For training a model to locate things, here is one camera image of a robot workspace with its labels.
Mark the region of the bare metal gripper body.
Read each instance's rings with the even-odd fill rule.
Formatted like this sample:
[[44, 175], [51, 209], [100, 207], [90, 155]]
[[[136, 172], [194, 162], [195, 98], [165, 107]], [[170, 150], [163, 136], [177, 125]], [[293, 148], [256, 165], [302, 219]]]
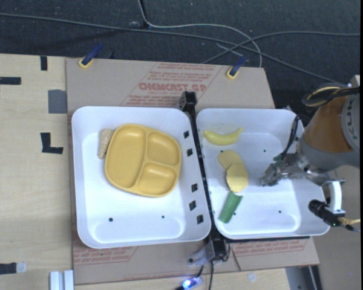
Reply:
[[331, 181], [332, 177], [326, 170], [308, 162], [307, 158], [299, 155], [286, 155], [276, 161], [276, 174], [281, 179], [308, 179], [316, 185]]

